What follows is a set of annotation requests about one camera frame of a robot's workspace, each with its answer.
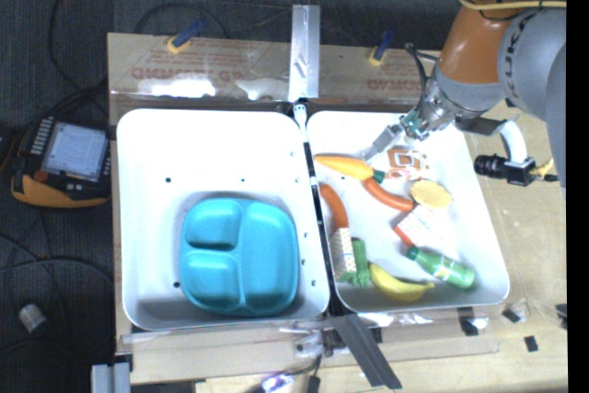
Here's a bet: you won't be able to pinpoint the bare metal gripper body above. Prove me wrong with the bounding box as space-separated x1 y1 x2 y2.
398 81 457 141

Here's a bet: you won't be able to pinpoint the white carton with orange print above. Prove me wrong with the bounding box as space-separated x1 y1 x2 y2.
385 146 430 181

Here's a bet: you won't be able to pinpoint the yellow carrot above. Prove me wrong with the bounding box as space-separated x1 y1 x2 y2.
313 154 387 185

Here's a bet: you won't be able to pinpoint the orange sausage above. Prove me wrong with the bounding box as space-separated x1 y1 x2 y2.
318 182 351 231
363 177 416 214

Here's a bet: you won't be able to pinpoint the yellow biscuit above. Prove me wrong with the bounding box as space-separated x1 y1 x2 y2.
410 179 454 210

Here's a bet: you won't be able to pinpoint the white and orange packet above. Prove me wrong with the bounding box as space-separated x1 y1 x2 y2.
392 203 444 250

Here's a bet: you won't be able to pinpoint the white plastic tray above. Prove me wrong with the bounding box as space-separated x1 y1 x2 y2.
305 110 512 315
115 107 332 332

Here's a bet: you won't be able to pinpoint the white carton with orange dots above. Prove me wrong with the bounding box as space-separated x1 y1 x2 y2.
328 227 358 280

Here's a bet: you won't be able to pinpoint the green bottle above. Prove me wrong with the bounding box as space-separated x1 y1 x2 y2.
405 245 477 291

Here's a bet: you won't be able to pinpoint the yellow banana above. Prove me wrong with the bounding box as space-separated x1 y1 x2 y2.
368 261 436 303

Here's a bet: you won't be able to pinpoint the brown cardboard board red print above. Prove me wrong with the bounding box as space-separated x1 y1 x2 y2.
106 31 568 386

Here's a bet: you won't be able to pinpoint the blue divided plate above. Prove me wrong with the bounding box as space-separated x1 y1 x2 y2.
179 197 301 318

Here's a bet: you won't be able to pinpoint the grey metal can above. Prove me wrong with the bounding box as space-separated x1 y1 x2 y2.
17 303 49 334

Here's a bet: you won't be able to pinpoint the black cylinder on white bracket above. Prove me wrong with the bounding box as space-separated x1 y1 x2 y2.
473 118 537 188

